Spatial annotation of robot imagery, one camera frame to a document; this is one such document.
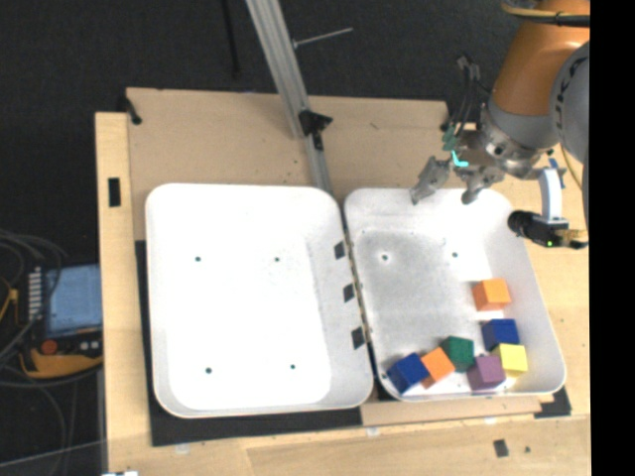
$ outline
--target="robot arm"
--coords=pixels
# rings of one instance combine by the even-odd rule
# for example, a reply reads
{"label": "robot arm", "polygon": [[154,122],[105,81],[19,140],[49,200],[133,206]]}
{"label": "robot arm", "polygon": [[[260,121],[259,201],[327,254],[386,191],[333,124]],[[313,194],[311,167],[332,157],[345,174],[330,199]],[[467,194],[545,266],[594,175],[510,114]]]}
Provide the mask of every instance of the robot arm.
{"label": "robot arm", "polygon": [[[429,159],[419,182],[411,188],[411,198],[417,203],[433,194],[451,171],[466,184],[463,203],[473,202],[481,190],[503,181],[506,175],[540,179],[542,216],[510,217],[510,228],[546,246],[568,245],[572,240],[566,233],[567,221],[559,212],[554,215],[545,208],[553,206],[545,196],[558,195],[553,180],[547,181],[545,170],[534,165],[558,143],[584,163],[582,196],[588,227],[590,2],[503,0],[502,7],[524,22],[481,105],[476,131],[464,130],[464,116],[460,123],[450,121],[443,138],[450,158]],[[479,81],[476,65],[460,59],[459,66],[471,85]],[[529,233],[542,236],[537,239]]]}

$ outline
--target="wooden table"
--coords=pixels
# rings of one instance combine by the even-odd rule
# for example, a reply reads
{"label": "wooden table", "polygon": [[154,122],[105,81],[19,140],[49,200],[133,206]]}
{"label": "wooden table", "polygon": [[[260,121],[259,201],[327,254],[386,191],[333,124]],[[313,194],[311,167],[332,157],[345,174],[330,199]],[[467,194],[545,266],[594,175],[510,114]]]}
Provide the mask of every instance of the wooden table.
{"label": "wooden table", "polygon": [[[108,470],[142,476],[590,473],[588,250],[529,242],[568,367],[570,415],[535,418],[552,396],[417,405],[372,397],[362,406],[362,427],[152,446],[134,253],[134,241],[144,239],[145,196],[167,180],[307,185],[312,179],[304,145],[291,137],[276,94],[129,88],[127,96],[141,125],[125,113],[95,115]],[[443,102],[311,101],[313,111],[333,118],[323,137],[340,203],[360,187],[410,187],[430,155],[444,156]],[[560,150],[553,157],[565,162]],[[564,214],[571,227],[583,228],[581,192],[566,178]],[[121,198],[113,199],[117,183]],[[447,186],[463,187],[456,178]],[[508,178],[494,188],[517,209],[541,209],[536,182]],[[497,455],[497,440],[508,456]]]}

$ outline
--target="blue block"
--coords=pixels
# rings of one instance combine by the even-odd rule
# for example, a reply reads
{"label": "blue block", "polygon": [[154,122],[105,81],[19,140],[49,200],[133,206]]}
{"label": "blue block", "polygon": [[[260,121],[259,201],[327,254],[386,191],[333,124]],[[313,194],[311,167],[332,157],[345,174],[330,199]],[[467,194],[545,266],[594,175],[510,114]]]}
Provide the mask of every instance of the blue block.
{"label": "blue block", "polygon": [[388,369],[386,374],[388,374],[395,388],[399,390],[399,393],[406,392],[409,388],[430,376],[430,372],[428,372],[417,353],[409,354],[399,360]]}
{"label": "blue block", "polygon": [[514,319],[492,319],[481,326],[481,332],[487,351],[498,344],[520,344]]}

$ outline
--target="empty white tray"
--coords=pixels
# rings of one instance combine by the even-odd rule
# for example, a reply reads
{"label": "empty white tray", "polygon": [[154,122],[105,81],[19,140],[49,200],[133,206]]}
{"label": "empty white tray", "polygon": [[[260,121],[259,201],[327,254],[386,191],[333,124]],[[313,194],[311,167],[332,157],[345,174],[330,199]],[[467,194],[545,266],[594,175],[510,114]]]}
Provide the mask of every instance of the empty white tray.
{"label": "empty white tray", "polygon": [[345,409],[373,375],[341,212],[300,186],[171,183],[146,202],[154,389],[178,417]]}
{"label": "empty white tray", "polygon": [[[526,242],[507,227],[512,206],[493,190],[470,205],[461,189],[442,189],[413,205],[406,189],[365,188],[345,202],[351,252],[380,381],[395,398],[421,401],[466,397],[465,374],[401,396],[386,371],[410,353],[423,355],[449,335],[470,338],[484,354],[480,322],[516,320],[529,370],[486,394],[548,394],[566,368],[537,284]],[[502,312],[477,312],[471,288],[501,277],[512,302]]]}

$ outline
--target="cube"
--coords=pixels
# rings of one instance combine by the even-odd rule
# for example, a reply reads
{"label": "cube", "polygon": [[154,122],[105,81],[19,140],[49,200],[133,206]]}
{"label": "cube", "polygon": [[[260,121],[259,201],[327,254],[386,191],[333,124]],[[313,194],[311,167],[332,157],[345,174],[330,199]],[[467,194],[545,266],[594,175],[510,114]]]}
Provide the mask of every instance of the cube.
{"label": "cube", "polygon": [[492,351],[498,356],[508,378],[517,378],[527,372],[527,351],[520,344],[498,344]]}
{"label": "cube", "polygon": [[429,388],[455,370],[454,364],[441,347],[437,347],[425,356],[422,356],[421,361],[430,374],[422,381],[425,388]]}
{"label": "cube", "polygon": [[496,355],[476,356],[466,375],[470,388],[475,392],[496,388],[507,379],[500,357]]}
{"label": "cube", "polygon": [[520,344],[514,319],[491,319],[481,326],[481,333],[487,351],[491,351],[498,344]]}
{"label": "cube", "polygon": [[409,354],[394,363],[386,374],[395,385],[395,388],[402,394],[430,375],[416,353]]}
{"label": "cube", "polygon": [[441,348],[454,365],[456,372],[464,373],[474,364],[474,341],[456,336],[447,337]]}
{"label": "cube", "polygon": [[476,310],[500,310],[511,302],[505,279],[487,279],[472,288]]}

